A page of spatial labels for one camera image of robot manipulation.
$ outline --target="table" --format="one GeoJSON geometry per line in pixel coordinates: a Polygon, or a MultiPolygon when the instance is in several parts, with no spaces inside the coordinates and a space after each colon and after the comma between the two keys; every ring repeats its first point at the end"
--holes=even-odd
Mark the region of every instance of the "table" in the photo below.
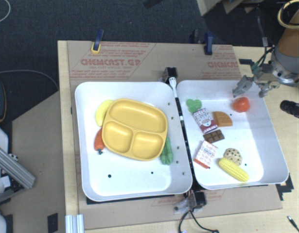
{"type": "MultiPolygon", "coordinates": [[[[237,59],[257,60],[262,56],[264,49],[256,47],[233,47],[237,59]]],[[[58,41],[60,102],[62,117],[62,141],[65,181],[66,215],[79,214],[77,200],[77,183],[75,170],[75,156],[73,145],[73,125],[70,114],[70,81],[68,62],[68,43],[58,41]]],[[[248,66],[239,65],[242,75],[250,75],[248,66]]],[[[286,162],[293,181],[294,190],[285,193],[282,201],[283,209],[256,213],[235,214],[228,216],[213,216],[199,219],[202,226],[209,229],[218,229],[221,233],[229,232],[293,232],[295,229],[288,221],[291,216],[299,226],[299,119],[280,110],[283,100],[299,102],[299,88],[281,86],[269,92],[265,103],[269,110],[279,143],[286,158],[286,162]]],[[[139,224],[133,226],[95,229],[90,233],[112,232],[177,232],[178,220],[160,223],[139,224]]],[[[200,232],[200,228],[192,219],[187,219],[182,224],[182,229],[188,232],[200,232]]]]}

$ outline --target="banana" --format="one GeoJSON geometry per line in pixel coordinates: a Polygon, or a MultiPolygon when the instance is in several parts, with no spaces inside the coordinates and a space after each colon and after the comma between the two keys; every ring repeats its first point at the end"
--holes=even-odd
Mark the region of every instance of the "banana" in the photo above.
{"type": "Polygon", "coordinates": [[[106,112],[107,112],[107,110],[108,110],[108,108],[109,108],[109,106],[111,105],[112,102],[113,102],[113,100],[105,100],[97,108],[97,110],[95,112],[95,121],[96,121],[98,126],[101,127],[103,125],[103,121],[104,121],[106,112]]]}

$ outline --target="white tray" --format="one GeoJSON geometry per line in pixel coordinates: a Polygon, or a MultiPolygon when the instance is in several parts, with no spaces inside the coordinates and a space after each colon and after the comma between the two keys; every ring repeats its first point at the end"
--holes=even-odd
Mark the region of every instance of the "white tray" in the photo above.
{"type": "Polygon", "coordinates": [[[238,113],[231,106],[235,100],[232,89],[237,83],[238,81],[182,81],[177,86],[192,158],[196,156],[204,138],[188,111],[187,99],[199,99],[202,108],[207,108],[210,113],[225,112],[233,122],[233,126],[218,128],[225,139],[213,143],[218,149],[210,169],[193,161],[196,179],[205,189],[282,183],[288,177],[288,168],[264,99],[258,97],[258,87],[254,85],[242,96],[238,96],[247,97],[250,101],[250,109],[245,113],[238,113]],[[227,148],[235,148],[242,155],[240,167],[250,177],[247,183],[237,181],[218,165],[227,148]]]}
{"type": "Polygon", "coordinates": [[[93,201],[182,194],[192,185],[189,159],[170,86],[161,82],[85,82],[75,91],[79,130],[82,187],[93,201]],[[95,111],[105,100],[132,99],[159,108],[168,119],[167,136],[174,160],[163,165],[159,157],[138,161],[107,149],[99,155],[93,142],[99,126],[95,111]]]}

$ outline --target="tomato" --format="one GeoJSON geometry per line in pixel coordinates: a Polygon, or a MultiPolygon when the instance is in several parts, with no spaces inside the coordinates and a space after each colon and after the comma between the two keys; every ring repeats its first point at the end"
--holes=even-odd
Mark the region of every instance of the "tomato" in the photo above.
{"type": "Polygon", "coordinates": [[[246,112],[250,108],[250,104],[246,97],[242,97],[242,98],[236,99],[233,102],[232,107],[237,112],[246,112]]]}

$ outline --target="yellow corn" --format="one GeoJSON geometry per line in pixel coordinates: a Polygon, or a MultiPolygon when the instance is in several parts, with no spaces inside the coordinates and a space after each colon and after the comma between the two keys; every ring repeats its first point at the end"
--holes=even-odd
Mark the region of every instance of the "yellow corn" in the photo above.
{"type": "Polygon", "coordinates": [[[223,157],[222,159],[219,160],[218,164],[226,173],[228,173],[235,179],[242,182],[248,181],[249,179],[248,174],[241,167],[237,166],[237,164],[235,164],[231,160],[223,157]]]}

